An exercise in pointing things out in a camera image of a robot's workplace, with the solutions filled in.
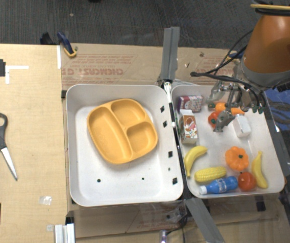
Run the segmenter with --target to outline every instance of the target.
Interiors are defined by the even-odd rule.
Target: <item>toy banana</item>
[[[257,186],[261,188],[267,188],[268,183],[262,173],[262,152],[258,151],[257,157],[252,162],[252,174],[255,176]]]
[[[186,176],[190,176],[190,171],[193,166],[194,161],[206,153],[208,149],[204,146],[195,146],[191,148],[184,157],[184,166],[186,171]]]

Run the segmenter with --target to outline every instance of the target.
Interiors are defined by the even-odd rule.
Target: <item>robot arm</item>
[[[240,106],[243,111],[252,109],[262,113],[266,104],[265,90],[277,87],[281,92],[290,89],[290,14],[283,10],[269,10],[262,11],[240,64],[234,67],[233,77],[229,78],[230,84],[226,86],[227,79],[220,78],[207,98],[207,104],[213,106],[229,93],[226,109],[218,116],[215,132],[222,132],[234,119],[231,107]]]

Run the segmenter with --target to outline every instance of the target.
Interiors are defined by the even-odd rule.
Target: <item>white tray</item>
[[[87,116],[93,108],[121,98],[134,99],[144,107],[156,128],[158,143],[145,156],[115,165],[97,151],[88,132]],[[148,85],[75,85],[67,91],[66,107],[70,194],[78,205],[152,203],[177,200],[182,195],[180,163],[163,89]]]
[[[230,123],[223,129],[223,132],[213,132],[212,127],[208,123],[208,116],[212,113],[208,110],[208,106],[205,100],[211,93],[212,86],[189,86],[179,85],[172,89],[173,106],[176,111],[178,98],[186,95],[203,96],[203,104],[201,112],[195,113],[195,119],[198,129],[197,145],[202,145],[208,148],[207,153],[198,158],[191,169],[191,176],[187,178],[188,187],[193,195],[199,198],[217,198],[217,197],[229,197],[239,195],[253,195],[253,194],[267,194],[278,193],[284,188],[284,175],[279,164],[277,154],[273,145],[272,138],[269,133],[269,129],[265,120],[264,114],[253,113],[249,110],[245,113],[245,116],[250,123],[252,132],[247,137],[238,138],[233,124]],[[226,95],[220,100],[226,102]],[[195,144],[181,144],[183,157]],[[244,148],[250,157],[250,165],[246,171],[251,172],[251,163],[257,156],[258,151],[262,151],[262,172],[268,181],[269,187],[267,189],[257,188],[255,191],[242,192],[240,189],[236,189],[232,192],[222,194],[206,194],[201,195],[198,192],[198,188],[201,184],[194,180],[194,173],[200,169],[216,166],[225,166],[227,168],[227,176],[238,177],[240,172],[231,170],[225,161],[225,151],[232,146],[238,146]]]

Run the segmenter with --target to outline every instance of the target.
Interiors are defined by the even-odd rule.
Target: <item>wooden table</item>
[[[121,47],[135,53],[135,47]],[[99,45],[104,52],[105,48],[108,47]],[[148,50],[139,49],[139,53]],[[189,51],[193,55],[200,51],[184,50],[187,55],[184,61],[188,61]],[[155,57],[159,69],[160,57]],[[65,224],[69,194],[66,191],[65,122],[57,46],[0,44],[0,59],[8,66],[28,66],[28,69],[11,69],[9,84],[5,77],[0,77],[0,112],[9,119],[6,142],[18,175],[15,181],[0,152],[0,242],[51,243],[54,242],[52,225]],[[49,205],[40,202],[43,196],[51,197]],[[263,219],[260,215],[251,216],[245,222],[238,219],[238,214],[233,215],[231,223],[225,221],[222,202],[216,203],[219,207],[212,208],[213,218],[226,242],[290,242],[290,227],[283,206],[276,196],[267,199],[266,204],[272,206],[276,218],[274,215],[269,218],[266,215]],[[184,231],[186,242],[204,241],[194,223],[190,222]],[[157,242],[158,235],[155,231],[76,241]],[[182,242],[182,231],[171,233],[169,242]]]

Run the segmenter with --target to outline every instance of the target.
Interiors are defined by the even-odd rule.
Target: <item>yellow plastic plate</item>
[[[144,156],[158,141],[151,119],[133,99],[118,99],[94,108],[88,115],[87,124],[98,151],[113,164]]]

